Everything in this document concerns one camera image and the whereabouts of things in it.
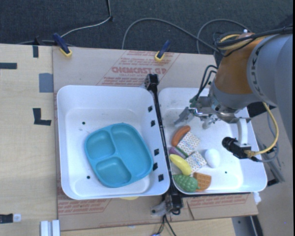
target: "cardboard box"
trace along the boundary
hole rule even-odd
[[[61,189],[57,122],[57,91],[66,85],[98,85],[140,87],[147,74],[158,74],[158,90],[163,88],[197,88],[208,65],[215,64],[211,55],[166,53],[161,62],[154,52],[71,48],[71,57],[53,47],[55,135],[58,176],[58,217],[62,231],[100,227],[159,223],[151,216],[151,207],[161,196],[135,200],[72,200]],[[183,198],[180,215],[171,221],[223,218],[258,213],[253,194],[210,195]]]

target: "blue plate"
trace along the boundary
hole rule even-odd
[[[139,132],[126,123],[113,124],[88,135],[88,161],[103,185],[122,187],[147,176],[152,155]]]

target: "yellow banana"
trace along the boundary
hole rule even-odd
[[[169,159],[171,160],[171,162],[173,164],[175,164],[182,172],[182,174],[188,176],[191,174],[191,167],[188,164],[188,162],[183,159],[181,156],[175,155],[175,154],[171,154],[169,156]]]

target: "blue clamp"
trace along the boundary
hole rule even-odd
[[[68,48],[67,44],[58,33],[53,34],[53,39],[60,46],[60,51],[67,57],[72,55],[72,51]]]
[[[155,54],[154,59],[155,59],[156,61],[161,61],[161,60],[163,59],[163,57],[164,57],[164,54],[169,50],[170,45],[171,45],[171,42],[170,42],[169,40],[167,40],[167,41],[165,42],[165,44],[163,45],[162,49],[159,50],[159,51]]]

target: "white egg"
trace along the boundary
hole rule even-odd
[[[221,163],[220,152],[214,148],[210,148],[205,152],[205,160],[212,168],[217,168]]]

